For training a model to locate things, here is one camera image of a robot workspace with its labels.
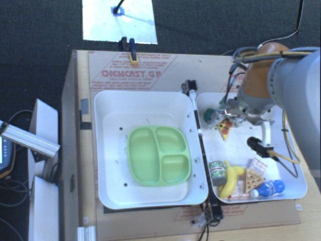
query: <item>banana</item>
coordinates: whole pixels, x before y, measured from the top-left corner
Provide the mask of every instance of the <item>banana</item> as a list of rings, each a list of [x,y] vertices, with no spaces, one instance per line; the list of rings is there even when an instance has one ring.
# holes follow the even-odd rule
[[[233,169],[236,171],[238,176],[245,174],[245,169],[242,166],[232,166]]]
[[[233,193],[233,190],[237,181],[237,174],[235,169],[229,164],[228,161],[225,161],[226,164],[226,174],[227,174],[227,182],[221,192],[220,198],[224,199],[230,196]]]

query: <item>white bottle cap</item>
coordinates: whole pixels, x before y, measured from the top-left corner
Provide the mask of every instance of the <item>white bottle cap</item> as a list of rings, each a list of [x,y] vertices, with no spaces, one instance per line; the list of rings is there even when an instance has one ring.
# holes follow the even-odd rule
[[[256,189],[252,189],[250,191],[250,196],[253,197],[253,198],[256,198],[256,197],[259,196],[259,192]]]

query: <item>can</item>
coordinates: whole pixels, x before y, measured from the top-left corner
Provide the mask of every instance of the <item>can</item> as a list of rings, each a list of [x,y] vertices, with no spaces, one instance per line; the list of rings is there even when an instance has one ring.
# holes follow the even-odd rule
[[[222,186],[227,182],[225,164],[221,161],[209,163],[209,170],[213,186]]]

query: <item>pizza slice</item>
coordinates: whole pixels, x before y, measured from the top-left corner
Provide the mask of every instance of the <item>pizza slice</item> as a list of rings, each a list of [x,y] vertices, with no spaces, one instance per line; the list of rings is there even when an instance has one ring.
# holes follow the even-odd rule
[[[232,127],[232,123],[229,121],[228,118],[225,118],[220,123],[218,123],[217,127],[223,137],[223,140],[225,141]]]
[[[245,172],[245,193],[250,192],[252,189],[258,187],[264,182],[264,178],[256,171],[246,169]]]

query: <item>green divided plate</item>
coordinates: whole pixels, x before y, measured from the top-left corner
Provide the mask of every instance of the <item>green divided plate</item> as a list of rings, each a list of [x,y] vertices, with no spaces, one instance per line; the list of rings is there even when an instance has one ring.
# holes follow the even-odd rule
[[[127,139],[127,156],[131,175],[144,186],[176,185],[191,173],[189,148],[176,128],[135,128]]]

